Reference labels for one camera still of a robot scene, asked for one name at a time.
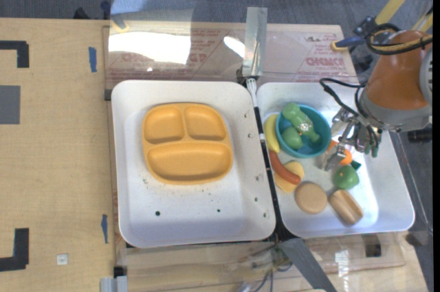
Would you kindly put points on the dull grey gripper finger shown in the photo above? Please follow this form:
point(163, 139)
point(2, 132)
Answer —
point(326, 161)
point(342, 150)

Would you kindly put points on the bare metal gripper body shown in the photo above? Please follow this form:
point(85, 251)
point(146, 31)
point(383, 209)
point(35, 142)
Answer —
point(357, 132)

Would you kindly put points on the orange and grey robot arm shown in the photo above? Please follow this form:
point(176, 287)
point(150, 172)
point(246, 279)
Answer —
point(395, 81)

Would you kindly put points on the orange carrot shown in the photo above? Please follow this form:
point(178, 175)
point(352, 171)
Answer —
point(346, 156)

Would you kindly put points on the blue bowl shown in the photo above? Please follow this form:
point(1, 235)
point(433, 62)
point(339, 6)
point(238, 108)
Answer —
point(318, 146)

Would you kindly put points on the green pepper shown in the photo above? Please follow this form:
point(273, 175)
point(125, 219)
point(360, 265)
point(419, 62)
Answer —
point(345, 178)

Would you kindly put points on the tan round biscuit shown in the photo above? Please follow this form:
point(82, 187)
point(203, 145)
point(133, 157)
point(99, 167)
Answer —
point(310, 198)

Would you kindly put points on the green rounded toy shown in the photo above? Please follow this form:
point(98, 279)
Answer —
point(292, 138)

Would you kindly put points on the red sausage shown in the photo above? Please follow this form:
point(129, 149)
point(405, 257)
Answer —
point(283, 171)

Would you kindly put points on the yellow cheese slice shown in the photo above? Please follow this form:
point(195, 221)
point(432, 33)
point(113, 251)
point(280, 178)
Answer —
point(285, 185)

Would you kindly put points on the tan bread bun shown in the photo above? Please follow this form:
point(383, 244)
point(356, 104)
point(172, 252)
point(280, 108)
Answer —
point(346, 207)

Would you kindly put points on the green toy bottle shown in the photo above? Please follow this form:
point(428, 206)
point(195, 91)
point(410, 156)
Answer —
point(298, 117)

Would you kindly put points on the yellow banana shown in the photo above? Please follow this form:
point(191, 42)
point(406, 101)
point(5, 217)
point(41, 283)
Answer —
point(271, 132)

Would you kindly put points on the white plastic tray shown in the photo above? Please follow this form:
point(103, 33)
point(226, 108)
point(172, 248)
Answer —
point(192, 215)
point(381, 201)

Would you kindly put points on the thin black and white rod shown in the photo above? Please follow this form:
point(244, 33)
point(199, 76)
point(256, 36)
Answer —
point(260, 132)

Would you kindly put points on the brown cardboard board red print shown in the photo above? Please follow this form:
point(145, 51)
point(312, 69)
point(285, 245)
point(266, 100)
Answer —
point(295, 53)

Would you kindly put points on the orange divided plate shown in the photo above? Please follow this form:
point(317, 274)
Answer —
point(187, 160)

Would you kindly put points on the black cylinder on white bracket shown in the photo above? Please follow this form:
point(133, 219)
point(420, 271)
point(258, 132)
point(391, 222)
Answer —
point(419, 135)

